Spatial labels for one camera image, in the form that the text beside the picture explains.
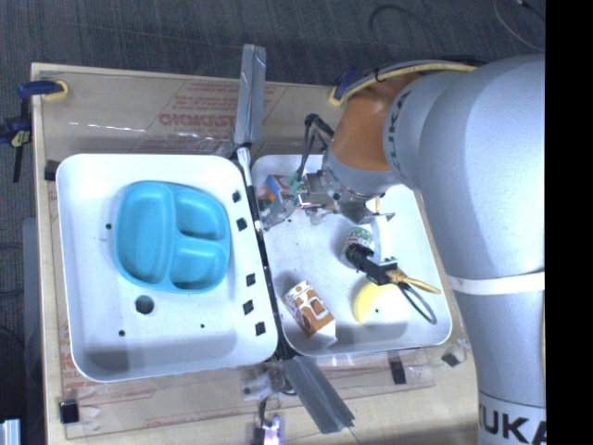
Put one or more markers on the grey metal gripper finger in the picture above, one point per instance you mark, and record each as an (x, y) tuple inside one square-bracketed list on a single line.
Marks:
[(288, 203), (274, 218)]

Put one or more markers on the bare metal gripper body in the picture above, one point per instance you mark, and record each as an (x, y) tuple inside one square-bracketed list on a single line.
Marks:
[(317, 193)]

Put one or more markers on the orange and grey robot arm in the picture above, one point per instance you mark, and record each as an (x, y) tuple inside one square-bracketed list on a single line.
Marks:
[(463, 179)]

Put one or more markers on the orange and blue carton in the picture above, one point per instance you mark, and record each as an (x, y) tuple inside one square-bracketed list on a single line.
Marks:
[(276, 186)]

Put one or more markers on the white plastic tray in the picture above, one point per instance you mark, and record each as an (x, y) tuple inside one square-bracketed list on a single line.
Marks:
[(315, 258), (97, 258)]

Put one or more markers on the green and white can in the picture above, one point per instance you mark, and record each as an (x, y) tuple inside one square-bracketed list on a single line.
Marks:
[(359, 236)]

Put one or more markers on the orange and white carton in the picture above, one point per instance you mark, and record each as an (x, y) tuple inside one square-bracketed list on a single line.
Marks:
[(308, 311)]

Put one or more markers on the yellow banana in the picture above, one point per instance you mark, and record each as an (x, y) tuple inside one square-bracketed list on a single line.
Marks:
[(366, 301)]

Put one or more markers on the blue divided plate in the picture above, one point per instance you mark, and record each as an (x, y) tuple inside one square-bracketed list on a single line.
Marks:
[(148, 234)]

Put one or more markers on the brown cardboard board red print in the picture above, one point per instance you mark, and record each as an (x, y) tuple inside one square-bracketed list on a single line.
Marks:
[(185, 109)]

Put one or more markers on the black cylinder on white bracket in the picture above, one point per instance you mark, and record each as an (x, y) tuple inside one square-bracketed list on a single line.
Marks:
[(380, 267)]

